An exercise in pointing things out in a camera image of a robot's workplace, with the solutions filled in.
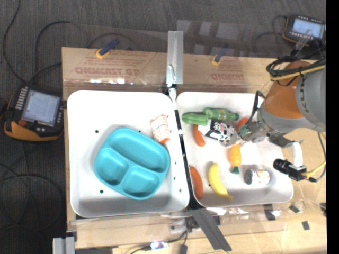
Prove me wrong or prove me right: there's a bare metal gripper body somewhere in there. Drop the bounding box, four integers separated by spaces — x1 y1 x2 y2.
239 121 269 143

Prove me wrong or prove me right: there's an orange carrot green top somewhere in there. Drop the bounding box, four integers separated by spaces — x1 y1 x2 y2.
229 143 243 175

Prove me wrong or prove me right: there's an orange round toy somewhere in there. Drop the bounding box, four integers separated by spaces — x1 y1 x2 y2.
236 117 250 133

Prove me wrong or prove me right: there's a black and white carton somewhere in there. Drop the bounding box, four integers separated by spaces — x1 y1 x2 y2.
198 119 237 144

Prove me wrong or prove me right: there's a white plastic tray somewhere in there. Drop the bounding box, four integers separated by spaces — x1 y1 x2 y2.
66 89 191 219
175 91 295 208

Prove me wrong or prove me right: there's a green plastic bottle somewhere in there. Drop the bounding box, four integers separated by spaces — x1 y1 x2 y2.
202 107 240 122

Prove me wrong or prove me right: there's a small orange sausage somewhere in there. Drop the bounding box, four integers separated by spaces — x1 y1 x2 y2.
192 123 207 148

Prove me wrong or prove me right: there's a yellow banana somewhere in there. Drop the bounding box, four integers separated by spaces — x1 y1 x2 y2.
208 162 234 201

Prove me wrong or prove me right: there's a white printed can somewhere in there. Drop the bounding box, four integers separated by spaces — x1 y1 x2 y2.
244 168 271 186

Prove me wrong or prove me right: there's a green ribbed cucumber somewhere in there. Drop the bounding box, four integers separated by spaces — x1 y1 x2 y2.
181 112 210 125

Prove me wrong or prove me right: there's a white and orange carton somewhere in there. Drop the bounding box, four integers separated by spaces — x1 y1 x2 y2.
150 114 171 145

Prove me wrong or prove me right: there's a blue divided plate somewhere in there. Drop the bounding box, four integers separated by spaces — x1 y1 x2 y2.
93 127 171 201

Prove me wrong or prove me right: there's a brown cardboard board red print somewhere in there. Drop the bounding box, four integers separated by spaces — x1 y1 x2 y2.
61 46 327 249

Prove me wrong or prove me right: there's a black cylinder on white bracket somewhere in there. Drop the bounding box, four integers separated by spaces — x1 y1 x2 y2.
272 139 308 182

